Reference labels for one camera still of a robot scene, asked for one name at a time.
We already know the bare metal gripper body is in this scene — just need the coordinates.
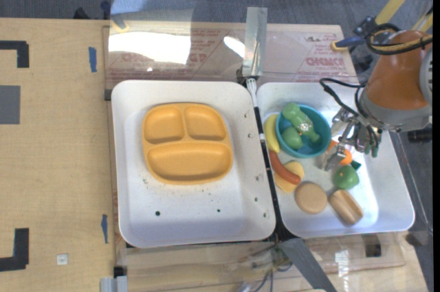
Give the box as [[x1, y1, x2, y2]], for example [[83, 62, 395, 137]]
[[331, 107, 383, 155]]

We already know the orange carrot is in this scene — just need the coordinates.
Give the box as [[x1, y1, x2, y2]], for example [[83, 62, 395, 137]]
[[326, 139, 362, 171]]

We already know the blue bowl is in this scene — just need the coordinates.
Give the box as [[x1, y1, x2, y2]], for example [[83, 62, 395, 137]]
[[274, 104, 333, 159]]

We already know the green pepper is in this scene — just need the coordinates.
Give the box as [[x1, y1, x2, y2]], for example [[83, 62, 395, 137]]
[[332, 164, 361, 191]]

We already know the tan round biscuit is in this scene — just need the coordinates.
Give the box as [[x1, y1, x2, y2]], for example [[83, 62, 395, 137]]
[[294, 181, 328, 215]]

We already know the green rounded toy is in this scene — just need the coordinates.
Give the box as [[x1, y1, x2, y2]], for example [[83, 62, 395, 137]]
[[281, 126, 305, 150]]

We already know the red sausage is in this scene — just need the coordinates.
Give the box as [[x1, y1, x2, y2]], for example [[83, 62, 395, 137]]
[[268, 150, 302, 186]]

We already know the yellow cheese slice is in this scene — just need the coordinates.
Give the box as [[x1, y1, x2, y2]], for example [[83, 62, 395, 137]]
[[273, 160, 306, 194]]

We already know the tan bread bun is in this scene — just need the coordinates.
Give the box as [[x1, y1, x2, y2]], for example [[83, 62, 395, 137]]
[[328, 189, 364, 227]]

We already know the green toy bottle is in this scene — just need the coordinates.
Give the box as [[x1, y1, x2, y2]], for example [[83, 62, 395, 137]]
[[281, 102, 322, 144]]

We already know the yellow banana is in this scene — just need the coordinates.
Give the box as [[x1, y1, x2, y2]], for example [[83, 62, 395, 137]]
[[263, 113, 283, 155]]

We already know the white plastic tray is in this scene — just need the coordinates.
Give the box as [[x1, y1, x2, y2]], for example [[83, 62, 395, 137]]
[[256, 82, 416, 240], [110, 79, 277, 249]]

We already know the thin black and white rod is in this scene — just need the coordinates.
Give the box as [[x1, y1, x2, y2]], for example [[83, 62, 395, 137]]
[[245, 77, 282, 240]]

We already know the brown cardboard board red print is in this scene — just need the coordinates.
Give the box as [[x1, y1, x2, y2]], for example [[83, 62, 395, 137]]
[[102, 24, 413, 276]]

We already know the orange divided plate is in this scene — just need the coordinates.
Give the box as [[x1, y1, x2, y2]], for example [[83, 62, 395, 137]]
[[141, 102, 235, 186]]

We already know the black cylinder on white bracket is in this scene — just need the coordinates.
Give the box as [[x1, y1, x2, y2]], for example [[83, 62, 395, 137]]
[[407, 126, 433, 144]]

